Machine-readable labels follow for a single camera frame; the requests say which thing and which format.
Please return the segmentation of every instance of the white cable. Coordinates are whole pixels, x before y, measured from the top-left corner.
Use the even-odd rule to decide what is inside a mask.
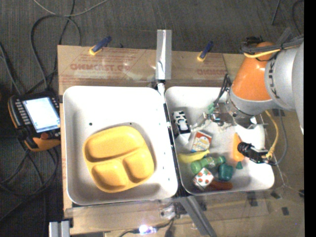
[[[43,5],[41,5],[37,0],[33,0],[33,1],[34,1],[38,6],[40,6],[42,9],[44,9],[44,10],[47,11],[47,12],[49,12],[50,14],[58,15],[57,13],[52,12],[52,11],[46,9],[46,8],[45,8]],[[109,0],[103,0],[102,2],[100,2],[100,3],[96,4],[96,5],[94,5],[93,7],[89,8],[89,9],[83,11],[83,12],[80,12],[80,13],[70,14],[70,15],[59,15],[59,16],[63,16],[63,17],[79,16],[79,15],[82,15],[82,14],[88,12],[88,11],[91,11],[91,10],[94,9],[95,7],[97,7],[97,6],[99,6],[99,5],[103,4],[103,3],[105,3],[105,2],[107,2],[107,1],[109,1]]]

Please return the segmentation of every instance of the handheld controller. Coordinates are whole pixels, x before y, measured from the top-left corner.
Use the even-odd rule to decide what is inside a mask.
[[[59,104],[52,92],[11,96],[8,108],[19,138],[31,151],[60,144]]]

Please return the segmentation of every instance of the yellow divided plate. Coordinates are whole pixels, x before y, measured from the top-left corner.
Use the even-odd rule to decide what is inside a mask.
[[[93,181],[104,192],[128,190],[144,183],[154,172],[150,150],[140,132],[131,126],[91,135],[82,151]]]

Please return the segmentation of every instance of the white plastic tray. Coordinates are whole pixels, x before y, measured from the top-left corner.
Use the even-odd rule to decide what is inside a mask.
[[[178,188],[162,98],[145,87],[74,86],[63,97],[67,192],[79,205],[172,197]],[[117,126],[137,128],[154,157],[155,171],[144,184],[106,193],[94,184],[82,154],[92,134]]]
[[[171,87],[165,93],[170,120],[173,111],[183,110],[186,114],[188,124],[194,124],[203,112],[207,111],[207,106],[218,96],[220,88],[211,87]],[[247,130],[239,125],[230,127],[219,127],[216,123],[211,123],[204,131],[212,135],[210,152],[214,155],[224,155],[227,163],[234,166],[236,162],[232,158],[233,135],[239,134],[244,142],[251,143],[256,148],[264,147],[265,134],[262,126]],[[187,137],[179,136],[175,139],[176,154],[188,152]],[[192,183],[193,174],[190,164],[178,162],[180,178],[183,187],[193,195],[205,195],[213,193],[245,192],[269,189],[275,181],[272,167],[268,164],[256,164],[245,158],[242,161],[243,169],[234,168],[231,182],[233,188],[228,191],[202,192]]]

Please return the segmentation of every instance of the gray carpet floor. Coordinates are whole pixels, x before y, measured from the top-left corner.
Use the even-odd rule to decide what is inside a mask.
[[[88,10],[103,0],[75,0],[73,12],[73,0],[37,1],[57,15],[69,15]],[[201,51],[212,40],[212,52],[239,53],[240,43],[246,37],[261,36],[263,40],[273,42],[286,28],[291,29],[294,37],[304,33],[304,0],[281,0],[274,23],[271,24],[277,1],[109,0],[86,13],[72,16],[73,21],[68,22],[65,17],[48,16],[51,14],[33,0],[0,0],[0,43],[12,76],[23,94],[42,80],[31,39],[45,75],[56,69],[58,43],[93,46],[110,35],[113,40],[109,47],[122,45],[125,48],[155,49],[157,29],[172,30],[172,50]],[[80,36],[75,24],[79,27]],[[17,90],[11,83],[2,57],[0,182],[13,173],[24,157],[17,140],[6,133],[12,128],[6,102],[9,96],[17,94]],[[49,85],[58,93],[57,73],[53,74]],[[40,83],[32,92],[43,90],[44,84]],[[56,152],[60,156],[60,148],[57,147]],[[54,170],[50,155],[40,152],[31,153],[30,157],[42,178],[49,178]],[[24,193],[40,187],[39,177],[30,158],[26,158],[19,174],[7,185],[12,190]],[[59,162],[56,177],[44,192],[46,203],[43,194],[22,203],[25,197],[0,189],[0,236],[48,236],[48,222],[63,218],[61,185]]]

